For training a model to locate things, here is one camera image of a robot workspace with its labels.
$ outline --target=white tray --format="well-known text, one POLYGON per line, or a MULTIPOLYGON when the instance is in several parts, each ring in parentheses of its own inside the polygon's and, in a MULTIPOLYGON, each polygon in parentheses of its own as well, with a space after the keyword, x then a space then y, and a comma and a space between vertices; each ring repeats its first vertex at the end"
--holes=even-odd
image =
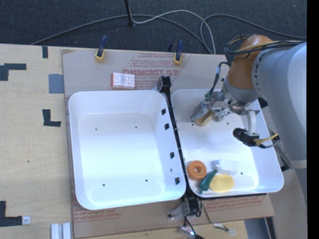
MULTIPOLYGON (((234 187, 229 192, 216 193, 212 190, 199 194, 198 181, 189 179, 194 193, 204 198, 261 194, 279 191, 284 183, 281 168, 274 148, 248 147, 237 140, 232 132, 235 128, 247 128, 247 117, 230 114, 220 122, 210 121, 206 126, 198 126, 190 120, 194 110, 204 99, 209 89, 178 90, 172 95, 172 105, 185 166, 200 160, 207 172, 212 171, 214 160, 236 161, 238 172, 233 175, 234 187)), ((258 101, 252 110, 260 110, 258 101)), ((269 137, 263 114, 256 116, 257 133, 260 138, 269 137)))
POLYGON ((69 100, 75 192, 98 210, 175 200, 186 182, 164 96, 78 92, 69 100))

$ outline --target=light wood surface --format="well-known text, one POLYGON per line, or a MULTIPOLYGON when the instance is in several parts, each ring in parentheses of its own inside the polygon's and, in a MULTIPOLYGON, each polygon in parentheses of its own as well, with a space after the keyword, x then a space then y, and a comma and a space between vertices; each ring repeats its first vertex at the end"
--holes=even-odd
MULTIPOLYGON (((63 94, 49 94, 48 75, 62 74, 60 47, 50 47, 48 59, 41 46, 0 45, 0 65, 25 63, 27 70, 10 70, 0 81, 0 200, 6 216, 30 216, 29 226, 2 227, 0 238, 50 238, 50 225, 72 224, 69 160, 63 94), (43 126, 42 109, 61 127, 43 126)), ((225 223, 236 231, 231 237, 213 224, 194 226, 205 239, 246 239, 243 221, 225 223)), ((177 228, 97 237, 184 238, 177 228)))

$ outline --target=cardboard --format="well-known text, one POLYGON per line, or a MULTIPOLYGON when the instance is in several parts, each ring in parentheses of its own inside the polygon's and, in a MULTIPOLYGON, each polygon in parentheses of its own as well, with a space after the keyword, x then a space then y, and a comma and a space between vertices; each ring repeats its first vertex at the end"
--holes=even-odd
MULTIPOLYGON (((215 69, 223 55, 183 54, 179 65, 173 53, 107 50, 102 60, 95 59, 95 50, 62 52, 67 136, 70 143, 68 100, 79 91, 116 91, 112 73, 134 74, 135 89, 152 89, 160 76, 170 76, 171 93, 178 89, 211 88, 215 69)), ((226 76, 222 67, 220 78, 226 76)), ((167 212, 180 200, 147 205, 88 211, 81 207, 74 192, 72 149, 68 144, 72 215, 75 238, 121 234, 128 232, 180 227, 183 221, 167 220, 167 212)), ((200 217, 191 218, 192 225, 268 217, 274 214, 268 195, 203 201, 200 217)))

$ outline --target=orange donut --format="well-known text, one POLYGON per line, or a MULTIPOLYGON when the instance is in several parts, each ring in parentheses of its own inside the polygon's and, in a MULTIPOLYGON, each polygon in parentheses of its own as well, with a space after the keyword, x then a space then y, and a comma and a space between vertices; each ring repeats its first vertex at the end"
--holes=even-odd
POLYGON ((194 160, 187 166, 188 177, 192 180, 202 180, 207 174, 206 166, 199 160, 194 160))

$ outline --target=black pole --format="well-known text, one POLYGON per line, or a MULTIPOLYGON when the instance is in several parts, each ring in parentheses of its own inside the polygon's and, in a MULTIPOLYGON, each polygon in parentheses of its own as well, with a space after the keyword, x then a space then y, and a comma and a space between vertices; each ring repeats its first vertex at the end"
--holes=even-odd
POLYGON ((135 26, 133 19, 132 19, 132 14, 129 8, 129 2, 128 0, 124 0, 125 3, 125 8, 126 8, 126 12, 128 13, 128 17, 129 17, 129 26, 135 26))

